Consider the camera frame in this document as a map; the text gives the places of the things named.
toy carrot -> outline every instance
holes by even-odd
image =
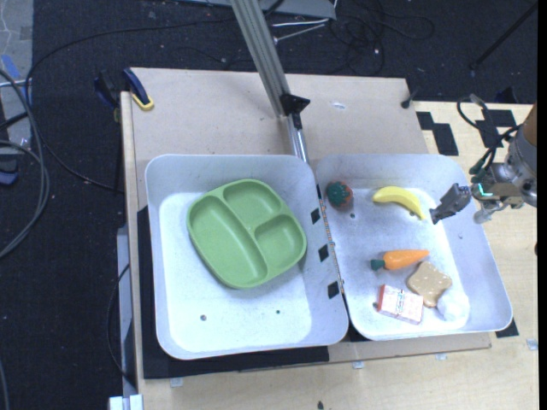
[[[378,270],[382,267],[388,270],[395,270],[415,264],[428,255],[429,251],[425,249],[388,250],[384,254],[383,260],[371,260],[370,266],[373,270]]]

black floor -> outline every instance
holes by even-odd
[[[469,66],[537,1],[340,0],[336,22],[279,42],[279,56],[287,73],[405,78],[420,100],[474,93],[486,102],[533,103],[537,10],[474,72]],[[117,276],[116,231],[125,215],[123,195],[110,190],[123,185],[123,178],[116,182],[120,128],[93,80],[107,70],[123,88],[121,70],[130,66],[254,66],[230,9],[158,0],[34,0],[34,11],[32,107],[50,148],[51,190],[28,237],[0,260],[0,359],[12,409],[95,410],[121,394],[106,322]],[[285,21],[294,17],[268,16],[271,23]],[[0,249],[30,220],[38,197],[36,162],[18,161],[17,183],[0,185]]]

wooden table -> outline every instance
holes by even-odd
[[[289,146],[285,125],[274,117],[256,73],[133,70],[156,104],[144,112],[129,93],[121,93],[136,386],[146,410],[538,408],[538,351],[528,342],[538,340],[537,214],[528,206],[495,214],[484,225],[518,336],[498,338],[492,332],[341,342],[329,347],[326,364],[186,377],[181,387],[172,387],[168,379],[144,379],[137,212],[146,206],[148,161],[166,153],[286,154]],[[294,74],[287,79],[294,94],[311,99],[302,117],[312,167],[331,153],[438,153],[416,112],[450,125],[459,150],[453,158],[464,172],[485,151],[454,103],[414,102],[401,108],[409,94],[404,79]],[[532,107],[489,106],[511,110],[517,122]],[[472,120],[483,119],[472,104],[463,110]],[[499,150],[497,160],[503,154]]]

green bowl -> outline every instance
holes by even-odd
[[[192,203],[190,238],[210,271],[225,285],[249,289],[296,265],[305,233],[285,201],[267,184],[241,179]]]

banana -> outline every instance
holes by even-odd
[[[418,197],[401,187],[388,186],[380,188],[373,195],[373,202],[395,202],[403,205],[409,211],[412,211],[420,219],[424,220],[426,216],[421,211],[420,200]]]

